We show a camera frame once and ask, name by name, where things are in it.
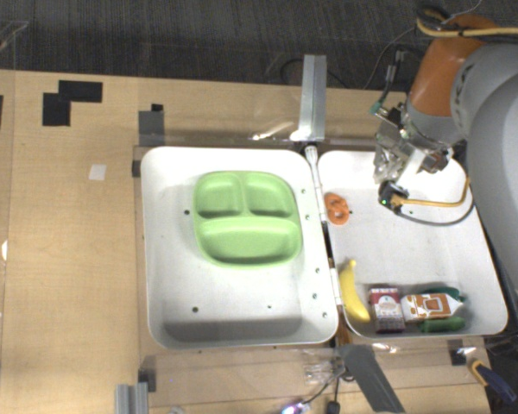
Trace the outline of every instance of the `yellow cable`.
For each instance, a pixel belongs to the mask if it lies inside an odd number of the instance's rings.
[[[518,28],[487,28],[487,29],[465,29],[462,31],[448,31],[431,29],[427,27],[420,18],[416,19],[417,28],[426,35],[436,38],[453,37],[479,37],[485,35],[518,35]]]
[[[470,178],[466,177],[466,181],[464,182],[463,195],[456,203],[440,203],[438,201],[426,201],[424,199],[407,199],[400,197],[398,195],[394,195],[391,197],[390,203],[394,207],[399,207],[401,205],[429,205],[431,207],[459,207],[459,205],[464,204],[466,199],[466,193],[468,193],[468,186],[470,185]]]

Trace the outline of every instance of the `banana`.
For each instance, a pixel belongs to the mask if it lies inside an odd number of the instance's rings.
[[[342,289],[342,299],[347,316],[358,322],[370,322],[370,314],[361,302],[355,290],[355,274],[353,269],[357,263],[350,260],[349,264],[339,274],[339,286]]]

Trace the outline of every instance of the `wooden table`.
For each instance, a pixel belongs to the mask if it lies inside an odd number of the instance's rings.
[[[71,127],[43,127],[42,94],[57,92],[60,79],[103,82],[103,101],[72,103]],[[130,169],[138,111],[163,104],[170,135],[192,139],[229,130],[250,137],[276,123],[297,124],[300,88],[0,71],[0,94],[0,247],[8,239],[0,279],[0,414],[111,413],[116,385],[134,385],[140,365]],[[329,90],[327,136],[371,139],[377,121],[368,108],[377,95]],[[400,99],[392,94],[388,104]],[[104,180],[89,179],[97,164],[106,165]],[[407,412],[489,412],[483,388],[465,367],[436,367],[441,375],[460,375],[450,385],[448,377],[433,378],[425,359],[388,371],[392,383],[406,380],[411,369],[427,376],[422,387],[398,386]],[[370,412],[363,394],[346,385],[342,412]],[[207,388],[186,390],[199,396]],[[294,396],[184,408],[188,414],[277,412]],[[314,406],[323,412],[323,403]]]

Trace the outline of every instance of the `green plate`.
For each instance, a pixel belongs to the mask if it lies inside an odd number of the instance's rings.
[[[221,267],[269,267],[301,251],[294,194],[265,172],[212,172],[193,192],[193,222],[201,253]]]

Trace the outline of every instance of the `white sticker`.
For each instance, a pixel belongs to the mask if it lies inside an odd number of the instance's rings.
[[[103,181],[105,179],[106,164],[92,164],[88,179],[90,181]]]

